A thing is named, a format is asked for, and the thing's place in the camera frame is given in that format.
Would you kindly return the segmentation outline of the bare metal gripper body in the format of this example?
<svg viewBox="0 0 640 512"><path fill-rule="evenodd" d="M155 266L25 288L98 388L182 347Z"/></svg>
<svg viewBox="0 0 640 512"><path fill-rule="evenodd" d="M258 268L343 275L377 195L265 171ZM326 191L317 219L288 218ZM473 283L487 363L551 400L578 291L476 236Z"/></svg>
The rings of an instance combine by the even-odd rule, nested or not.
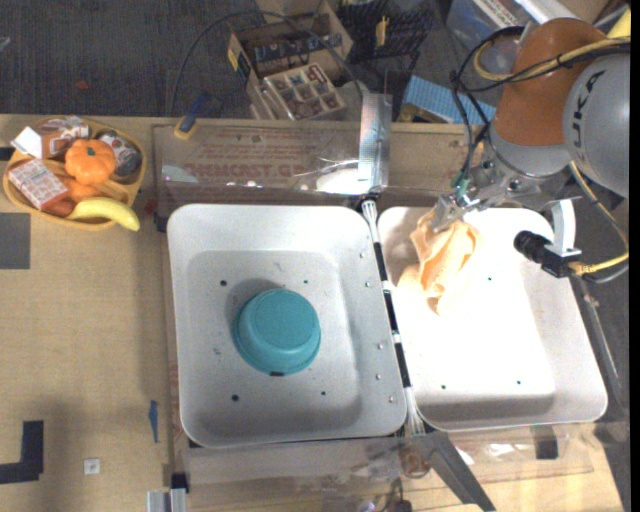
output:
<svg viewBox="0 0 640 512"><path fill-rule="evenodd" d="M451 190L435 206L436 221L456 221L471 211L482 211L505 201L526 203L525 197L541 192L543 178L514 170L497 159L476 166L465 164L452 178Z"/></svg>

